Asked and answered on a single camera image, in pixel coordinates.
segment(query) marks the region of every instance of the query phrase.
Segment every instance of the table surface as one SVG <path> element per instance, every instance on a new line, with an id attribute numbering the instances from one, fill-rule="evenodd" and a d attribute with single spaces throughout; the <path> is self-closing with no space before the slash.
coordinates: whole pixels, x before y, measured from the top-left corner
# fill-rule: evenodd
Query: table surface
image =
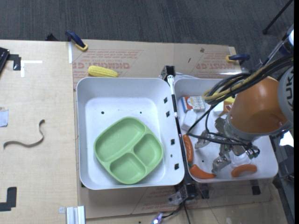
<path id="1" fill-rule="evenodd" d="M 16 207 L 0 212 L 5 224 L 64 224 L 59 207 L 77 207 L 77 168 L 72 64 L 68 42 L 0 40 L 0 47 L 18 54 L 25 62 L 25 77 L 7 61 L 0 74 L 0 107 L 9 111 L 8 126 L 0 128 L 0 145 L 17 140 L 41 144 L 27 148 L 0 148 L 0 203 L 7 188 L 17 187 Z M 263 203 L 188 210 L 195 223 L 286 224 L 278 191 L 270 185 L 271 199 Z M 155 213 L 88 219 L 92 224 L 150 223 Z M 187 223 L 182 209 L 163 223 Z"/>

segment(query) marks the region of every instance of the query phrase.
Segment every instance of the yellow corn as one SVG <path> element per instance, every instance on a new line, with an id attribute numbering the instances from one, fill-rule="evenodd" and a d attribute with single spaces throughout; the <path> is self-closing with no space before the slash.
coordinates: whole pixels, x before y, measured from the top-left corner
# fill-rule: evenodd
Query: yellow corn
<path id="1" fill-rule="evenodd" d="M 116 71 L 95 65 L 88 67 L 88 74 L 93 77 L 118 77 Z"/>

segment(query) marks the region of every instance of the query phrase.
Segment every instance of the blue and yellow clamp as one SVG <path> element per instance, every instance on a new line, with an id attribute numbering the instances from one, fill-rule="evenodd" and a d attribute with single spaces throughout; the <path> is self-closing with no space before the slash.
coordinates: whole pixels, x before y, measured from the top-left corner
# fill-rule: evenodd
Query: blue and yellow clamp
<path id="1" fill-rule="evenodd" d="M 247 54 L 237 54 L 234 56 L 227 55 L 225 60 L 229 63 L 234 63 L 236 61 L 247 61 L 250 59 L 250 55 Z"/>
<path id="2" fill-rule="evenodd" d="M 70 30 L 67 30 L 65 32 L 65 35 L 67 35 L 69 37 L 69 39 L 72 39 L 76 44 L 75 46 L 80 49 L 81 51 L 86 51 L 88 49 L 88 45 L 83 42 L 80 37 L 77 36 L 76 33 L 70 31 Z"/>

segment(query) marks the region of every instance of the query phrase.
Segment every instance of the orange sausage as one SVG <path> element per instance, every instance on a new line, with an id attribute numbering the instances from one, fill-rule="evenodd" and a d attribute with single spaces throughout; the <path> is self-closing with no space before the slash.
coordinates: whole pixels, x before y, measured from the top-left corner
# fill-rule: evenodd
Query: orange sausage
<path id="1" fill-rule="evenodd" d="M 196 164 L 193 164 L 192 167 L 189 169 L 190 174 L 194 177 L 201 178 L 201 179 L 208 179 L 208 178 L 215 178 L 215 174 L 207 173 L 201 170 Z"/>
<path id="2" fill-rule="evenodd" d="M 185 148 L 186 148 L 186 155 L 187 155 L 187 161 L 188 163 L 193 163 L 193 146 L 192 146 L 192 142 L 191 139 L 188 135 L 184 134 L 183 135 L 183 140 L 184 140 L 184 144 L 185 144 Z"/>
<path id="3" fill-rule="evenodd" d="M 257 171 L 257 167 L 256 167 L 256 165 L 253 165 L 253 164 L 243 164 L 243 165 L 240 165 L 240 166 L 234 168 L 234 170 L 231 172 L 231 174 L 233 177 L 237 177 L 242 172 L 245 172 L 245 171 L 250 171 L 250 172 L 255 173 Z"/>

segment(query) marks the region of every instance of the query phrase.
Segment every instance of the green tray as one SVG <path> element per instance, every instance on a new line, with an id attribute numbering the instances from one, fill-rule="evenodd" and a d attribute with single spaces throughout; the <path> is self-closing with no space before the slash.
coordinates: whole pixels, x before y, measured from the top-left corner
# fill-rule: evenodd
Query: green tray
<path id="1" fill-rule="evenodd" d="M 163 158 L 163 146 L 140 120 L 125 117 L 101 133 L 94 153 L 119 182 L 134 184 L 145 178 Z"/>

